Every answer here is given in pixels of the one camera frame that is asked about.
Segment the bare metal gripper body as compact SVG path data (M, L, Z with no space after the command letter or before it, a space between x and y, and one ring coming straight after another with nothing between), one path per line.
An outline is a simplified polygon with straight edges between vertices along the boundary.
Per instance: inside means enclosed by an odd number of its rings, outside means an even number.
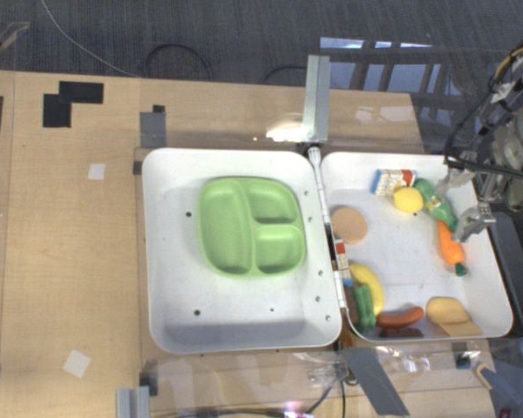
M523 123L509 122L494 133L492 164L506 174L489 172L480 197L488 203L504 202L511 210L523 209Z

